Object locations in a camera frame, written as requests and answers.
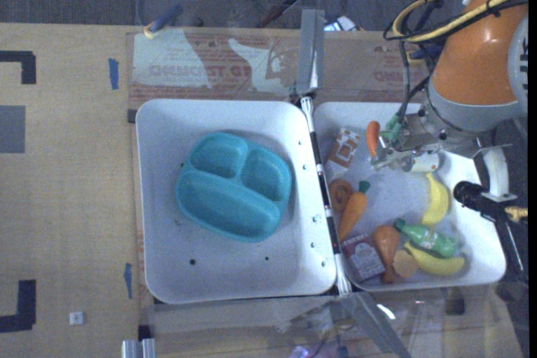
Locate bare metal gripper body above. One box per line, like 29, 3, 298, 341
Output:
391, 109, 479, 158

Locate black cylinder on white bracket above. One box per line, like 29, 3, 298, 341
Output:
452, 146, 518, 223

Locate yellow banana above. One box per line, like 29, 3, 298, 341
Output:
420, 172, 451, 227
403, 241, 467, 277

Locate brown doughnut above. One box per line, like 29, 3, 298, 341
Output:
328, 179, 355, 212

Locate brown chicken drumstick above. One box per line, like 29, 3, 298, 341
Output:
373, 225, 401, 284

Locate red carton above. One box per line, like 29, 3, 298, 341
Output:
340, 233, 387, 283

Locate orange carrot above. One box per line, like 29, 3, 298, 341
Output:
337, 179, 372, 242

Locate orange and white carton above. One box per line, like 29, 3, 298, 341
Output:
326, 127, 362, 170

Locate tan biscuit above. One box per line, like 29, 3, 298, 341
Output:
393, 249, 420, 279

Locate white plastic tray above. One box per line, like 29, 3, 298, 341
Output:
312, 101, 508, 293
134, 98, 339, 305

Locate green bottle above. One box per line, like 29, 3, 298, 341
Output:
393, 218, 460, 258

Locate teal divided plate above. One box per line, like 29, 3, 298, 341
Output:
175, 132, 294, 244

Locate brown cardboard board red print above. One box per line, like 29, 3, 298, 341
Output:
125, 27, 526, 349

